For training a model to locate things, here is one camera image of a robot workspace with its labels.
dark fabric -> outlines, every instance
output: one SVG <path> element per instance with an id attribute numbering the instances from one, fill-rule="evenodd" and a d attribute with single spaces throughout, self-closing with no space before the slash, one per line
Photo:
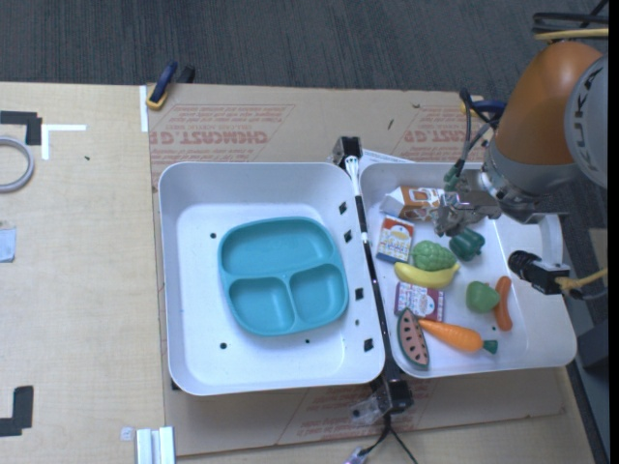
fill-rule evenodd
<path id="1" fill-rule="evenodd" d="M 584 14 L 599 1 L 0 0 L 0 81 L 144 84 L 173 58 L 181 68 L 195 66 L 201 83 L 465 86 L 506 101 L 545 46 L 532 38 L 532 15 Z M 607 51 L 607 41 L 585 42 Z M 545 208 L 567 213 L 562 223 L 575 274 L 597 271 L 588 230 L 607 228 L 607 191 L 583 177 Z M 607 318 L 606 297 L 589 308 L 596 324 Z M 575 392 L 583 400 L 578 383 Z M 603 459 L 595 424 L 581 406 L 594 453 Z"/>

yellow cable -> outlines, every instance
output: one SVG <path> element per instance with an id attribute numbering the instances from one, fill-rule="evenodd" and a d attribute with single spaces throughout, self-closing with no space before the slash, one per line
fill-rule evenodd
<path id="1" fill-rule="evenodd" d="M 566 31 L 551 31 L 533 35 L 536 40 L 563 40 L 567 38 L 603 38 L 608 36 L 608 28 L 570 29 Z"/>
<path id="2" fill-rule="evenodd" d="M 562 291 L 570 291 L 572 289 L 579 289 L 583 285 L 591 283 L 592 281 L 595 281 L 598 278 L 601 278 L 607 274 L 608 267 L 602 268 L 598 272 L 595 272 L 590 276 L 586 276 L 585 278 L 569 278 L 568 276 L 558 276 L 554 279 L 554 281 L 559 284 L 559 287 L 561 287 Z"/>

small box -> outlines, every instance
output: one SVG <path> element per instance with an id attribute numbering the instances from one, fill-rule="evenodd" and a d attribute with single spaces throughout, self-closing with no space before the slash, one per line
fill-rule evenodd
<path id="1" fill-rule="evenodd" d="M 398 282 L 394 313 L 398 315 L 407 307 L 420 318 L 443 321 L 445 293 L 442 290 L 427 289 L 412 283 Z"/>
<path id="2" fill-rule="evenodd" d="M 385 196 L 380 210 L 409 221 L 430 221 L 431 211 L 440 206 L 444 192 L 439 188 L 400 186 Z"/>
<path id="3" fill-rule="evenodd" d="M 407 263 L 414 231 L 410 221 L 386 216 L 380 228 L 376 257 L 391 263 Z"/>

cardboard sheet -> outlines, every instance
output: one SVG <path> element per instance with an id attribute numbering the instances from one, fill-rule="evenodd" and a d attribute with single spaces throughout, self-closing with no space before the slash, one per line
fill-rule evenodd
<path id="1" fill-rule="evenodd" d="M 380 433 L 354 426 L 350 407 L 367 386 L 194 397 L 173 389 L 166 360 L 157 183 L 172 163 L 323 161 L 340 136 L 364 149 L 414 161 L 456 161 L 465 135 L 457 93 L 334 91 L 254 86 L 172 85 L 148 112 L 162 326 L 164 410 L 177 454 L 192 455 Z M 476 147 L 469 158 L 483 159 Z M 415 404 L 395 416 L 399 431 L 559 414 L 553 369 L 410 379 Z"/>

white ring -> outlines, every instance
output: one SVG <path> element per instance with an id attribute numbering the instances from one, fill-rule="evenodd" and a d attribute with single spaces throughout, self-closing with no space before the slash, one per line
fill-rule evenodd
<path id="1" fill-rule="evenodd" d="M 28 160 L 28 166 L 26 167 L 26 171 L 23 173 L 23 175 L 14 182 L 8 184 L 0 184 L 0 193 L 13 192 L 14 190 L 23 188 L 32 177 L 32 172 L 35 168 L 35 159 L 33 158 L 30 149 L 24 143 L 18 141 L 17 139 L 3 136 L 0 136 L 0 146 L 10 146 L 12 148 L 16 148 Z"/>

